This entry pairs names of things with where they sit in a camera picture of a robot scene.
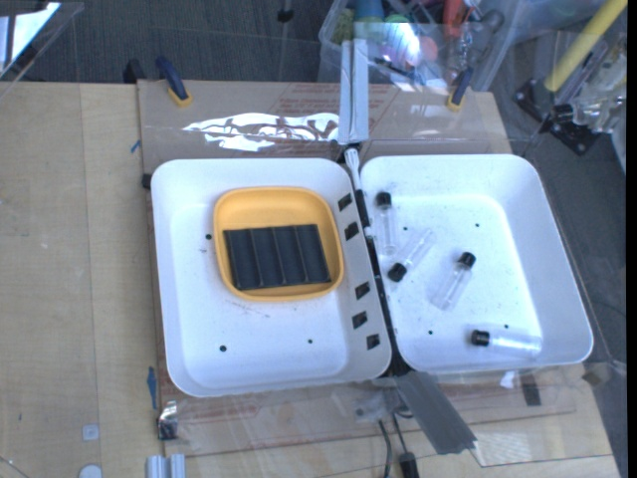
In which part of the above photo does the thin black and white rod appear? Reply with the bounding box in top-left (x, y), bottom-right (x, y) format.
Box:
top-left (343, 147), bottom-right (405, 378)

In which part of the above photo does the yellow plastic plate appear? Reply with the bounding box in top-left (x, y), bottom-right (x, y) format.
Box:
top-left (212, 185), bottom-right (345, 303)

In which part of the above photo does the black ribbed holder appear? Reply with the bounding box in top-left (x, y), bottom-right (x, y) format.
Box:
top-left (221, 223), bottom-right (333, 292)

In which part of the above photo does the clear vial with black cap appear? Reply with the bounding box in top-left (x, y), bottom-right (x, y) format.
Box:
top-left (470, 327), bottom-right (544, 359)
top-left (374, 191), bottom-right (400, 258)
top-left (386, 227), bottom-right (437, 284)
top-left (428, 251), bottom-right (478, 313)

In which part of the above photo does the white plastic tray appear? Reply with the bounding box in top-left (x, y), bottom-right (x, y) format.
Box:
top-left (357, 153), bottom-right (595, 375)
top-left (149, 156), bottom-right (393, 399)

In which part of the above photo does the brown cardboard board red print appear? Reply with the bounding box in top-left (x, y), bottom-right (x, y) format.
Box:
top-left (135, 78), bottom-right (614, 460)

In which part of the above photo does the clear plastic storage bin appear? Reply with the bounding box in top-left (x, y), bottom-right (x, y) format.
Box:
top-left (317, 0), bottom-right (525, 94)

